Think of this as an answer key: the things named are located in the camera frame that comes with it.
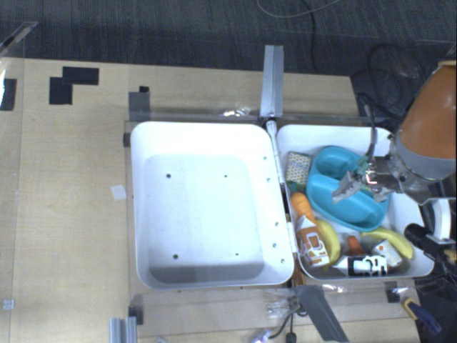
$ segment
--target yellow banana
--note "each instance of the yellow banana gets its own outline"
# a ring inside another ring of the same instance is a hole
[[[413,257],[413,247],[411,246],[411,243],[398,232],[384,227],[378,227],[372,232],[361,232],[361,236],[373,237],[378,240],[387,239],[388,242],[392,244],[392,247],[397,249],[398,253],[405,258],[411,259]]]
[[[317,219],[316,226],[323,237],[323,243],[326,246],[328,258],[330,259],[329,264],[333,264],[339,259],[341,252],[338,235],[327,221]]]

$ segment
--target cable plug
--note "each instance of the cable plug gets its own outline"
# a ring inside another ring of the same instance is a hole
[[[297,334],[289,332],[286,334],[286,343],[297,343]]]

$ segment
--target blue plastic bowl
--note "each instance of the blue plastic bowl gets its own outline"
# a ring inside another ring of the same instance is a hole
[[[322,149],[314,158],[306,184],[306,195],[313,209],[346,227],[368,232],[383,221],[388,199],[376,202],[370,192],[361,190],[334,204],[331,194],[348,171],[355,171],[360,155],[337,146]]]

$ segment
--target blue divided tray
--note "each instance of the blue divided tray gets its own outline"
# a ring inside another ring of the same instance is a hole
[[[306,184],[306,195],[313,209],[322,216],[351,229],[367,232],[377,228],[386,215],[388,199],[376,202],[368,191],[334,204],[331,194],[348,171],[355,171],[360,155],[337,146],[322,149],[314,158]]]

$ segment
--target wooden surface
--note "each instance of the wooden surface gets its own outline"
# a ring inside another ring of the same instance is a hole
[[[49,77],[61,76],[65,65],[100,68],[99,85],[74,85],[72,106],[50,106]],[[285,107],[291,98],[292,109],[357,114],[348,78],[286,75],[285,83]],[[153,104],[178,110],[245,104],[240,98],[255,104],[261,73],[26,60],[11,343],[107,342],[109,319],[126,317],[126,201],[116,201],[111,187],[126,185],[122,135],[128,91],[139,85],[150,86]],[[345,304],[336,305],[344,314]],[[373,306],[384,307],[398,319],[344,322],[351,341],[418,342],[415,324],[400,305]],[[310,323],[297,331],[299,342],[321,341]],[[254,332],[166,338],[247,342]]]

